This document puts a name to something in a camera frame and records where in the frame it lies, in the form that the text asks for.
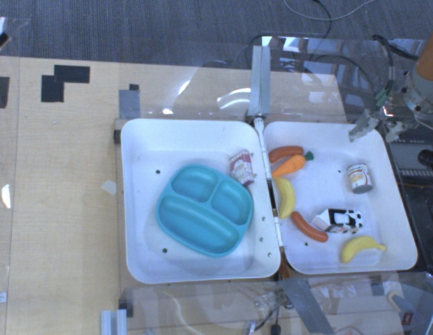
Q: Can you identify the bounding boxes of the yellow banana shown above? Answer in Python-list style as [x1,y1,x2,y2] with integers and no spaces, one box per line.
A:
[339,235,388,265]
[274,176,297,221]

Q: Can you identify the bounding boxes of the white plastic tray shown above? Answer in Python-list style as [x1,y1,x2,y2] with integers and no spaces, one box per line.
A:
[119,118,282,285]
[263,121,419,276]

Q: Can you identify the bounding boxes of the black and white milk carton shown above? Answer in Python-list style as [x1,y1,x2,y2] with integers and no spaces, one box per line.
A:
[310,207,364,235]

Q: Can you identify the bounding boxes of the orange carrot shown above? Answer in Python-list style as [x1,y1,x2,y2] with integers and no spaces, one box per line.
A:
[271,151,315,179]

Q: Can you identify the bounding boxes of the black cylinder on white bracket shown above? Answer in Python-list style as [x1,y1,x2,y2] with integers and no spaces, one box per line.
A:
[417,148,433,169]

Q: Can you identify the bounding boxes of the orange sausage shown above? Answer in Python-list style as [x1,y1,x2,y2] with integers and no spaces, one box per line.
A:
[268,145,305,164]
[290,211,330,244]

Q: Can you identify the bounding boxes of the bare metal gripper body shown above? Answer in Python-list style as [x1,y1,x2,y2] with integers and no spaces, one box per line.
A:
[378,82,433,132]

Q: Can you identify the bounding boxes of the white and orange can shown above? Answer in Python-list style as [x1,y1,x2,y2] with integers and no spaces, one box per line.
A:
[346,163,374,195]

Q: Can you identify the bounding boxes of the blue divided plate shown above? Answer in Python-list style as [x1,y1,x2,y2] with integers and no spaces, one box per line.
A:
[155,163,256,259]

